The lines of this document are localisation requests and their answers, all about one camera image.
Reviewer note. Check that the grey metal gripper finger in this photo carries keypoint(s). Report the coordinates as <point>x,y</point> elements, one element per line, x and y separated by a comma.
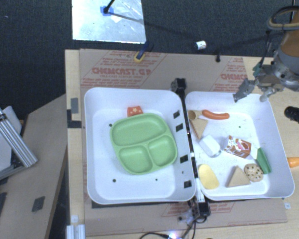
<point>244,89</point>
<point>267,93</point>

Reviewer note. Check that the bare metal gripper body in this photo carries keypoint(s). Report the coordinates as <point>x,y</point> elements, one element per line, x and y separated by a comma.
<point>269,81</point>

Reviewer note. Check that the white plastic tray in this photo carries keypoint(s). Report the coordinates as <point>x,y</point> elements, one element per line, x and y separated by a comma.
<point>102,178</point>
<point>271,123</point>

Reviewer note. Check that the orange sausage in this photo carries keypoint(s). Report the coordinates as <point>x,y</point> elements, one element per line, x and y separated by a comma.
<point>215,115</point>

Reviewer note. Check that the tan ice cream cone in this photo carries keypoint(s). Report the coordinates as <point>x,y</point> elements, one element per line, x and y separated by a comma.
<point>193,114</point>

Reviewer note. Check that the orange and white carton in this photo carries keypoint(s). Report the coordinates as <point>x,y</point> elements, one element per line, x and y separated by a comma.
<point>238,147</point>

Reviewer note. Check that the tan triangular bread slice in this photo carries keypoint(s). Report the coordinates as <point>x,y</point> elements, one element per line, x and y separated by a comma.
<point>199,128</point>
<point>237,178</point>

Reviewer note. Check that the white plastic bottle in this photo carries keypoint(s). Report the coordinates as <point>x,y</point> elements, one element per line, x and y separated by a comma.
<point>209,146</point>

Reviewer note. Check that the thin black and white rod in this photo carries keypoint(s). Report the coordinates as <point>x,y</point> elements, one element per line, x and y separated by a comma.
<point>189,133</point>

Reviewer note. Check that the orange carrot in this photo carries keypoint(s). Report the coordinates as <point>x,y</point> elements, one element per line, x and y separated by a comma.
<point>297,162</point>

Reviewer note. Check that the brown chocolate chip biscuit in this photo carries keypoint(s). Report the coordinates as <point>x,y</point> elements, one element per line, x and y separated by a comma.
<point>253,173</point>

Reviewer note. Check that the yellow oval toy food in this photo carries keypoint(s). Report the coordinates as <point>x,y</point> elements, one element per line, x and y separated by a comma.
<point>208,177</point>

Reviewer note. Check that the red carton with yellow star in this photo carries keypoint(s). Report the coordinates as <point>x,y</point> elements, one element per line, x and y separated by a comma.
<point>134,110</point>

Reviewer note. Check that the green divided plate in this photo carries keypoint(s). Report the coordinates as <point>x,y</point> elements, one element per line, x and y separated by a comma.
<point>139,138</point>

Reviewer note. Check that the brown cardboard board red print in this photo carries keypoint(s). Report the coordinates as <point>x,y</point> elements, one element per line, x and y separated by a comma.
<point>129,71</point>

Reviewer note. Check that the black cylinder on white bracket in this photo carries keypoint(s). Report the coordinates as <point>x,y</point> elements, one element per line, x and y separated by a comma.
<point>295,114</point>

